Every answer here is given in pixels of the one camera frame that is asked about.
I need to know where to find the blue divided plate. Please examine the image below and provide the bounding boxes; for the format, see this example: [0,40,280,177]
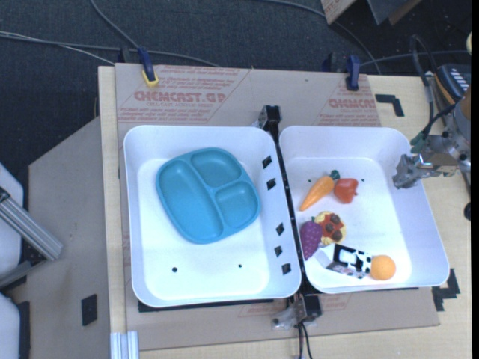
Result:
[155,147,262,245]

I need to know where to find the purple grapes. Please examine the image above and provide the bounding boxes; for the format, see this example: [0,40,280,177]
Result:
[299,216,324,262]

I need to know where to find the thin black and white rod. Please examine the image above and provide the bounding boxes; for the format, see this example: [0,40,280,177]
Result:
[274,127,305,297]

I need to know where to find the white plastic tray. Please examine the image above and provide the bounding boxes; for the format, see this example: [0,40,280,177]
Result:
[123,124,303,309]
[278,125,451,295]

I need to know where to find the black and white carton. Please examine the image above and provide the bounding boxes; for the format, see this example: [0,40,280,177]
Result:
[314,243,373,280]

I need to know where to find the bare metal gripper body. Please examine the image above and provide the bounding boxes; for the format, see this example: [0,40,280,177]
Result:
[418,133,472,178]

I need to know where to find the brown cardboard board red print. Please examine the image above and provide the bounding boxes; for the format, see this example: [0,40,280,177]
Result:
[114,62,441,352]

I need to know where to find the yellow pizza slice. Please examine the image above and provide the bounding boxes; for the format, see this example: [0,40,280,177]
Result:
[314,210,347,247]

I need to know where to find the orange carrot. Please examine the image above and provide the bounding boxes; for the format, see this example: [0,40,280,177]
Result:
[299,169,341,212]

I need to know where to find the orange fruit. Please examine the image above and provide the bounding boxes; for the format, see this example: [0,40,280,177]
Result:
[369,254,397,281]

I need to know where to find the black block with thin wires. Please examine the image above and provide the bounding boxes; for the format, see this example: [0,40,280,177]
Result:
[287,293,323,322]
[257,104,281,132]

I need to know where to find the red bell pepper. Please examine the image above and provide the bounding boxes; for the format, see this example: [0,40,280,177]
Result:
[333,177,360,205]

